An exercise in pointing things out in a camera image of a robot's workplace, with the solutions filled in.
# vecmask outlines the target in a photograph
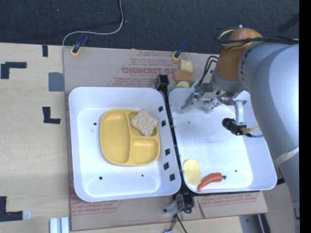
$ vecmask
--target sponge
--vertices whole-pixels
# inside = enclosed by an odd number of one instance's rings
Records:
[[[179,71],[192,73],[193,67],[191,61],[181,60]]]
[[[134,116],[131,121],[131,125],[138,129],[144,136],[151,136],[154,131],[158,120],[155,116],[151,115],[146,110],[140,110],[136,116]]]

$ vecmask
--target yellow divided plate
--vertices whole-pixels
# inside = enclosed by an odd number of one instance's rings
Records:
[[[115,109],[101,119],[100,142],[104,158],[116,165],[143,166],[156,161],[160,155],[158,126],[151,136],[144,136],[131,126],[138,111]]]

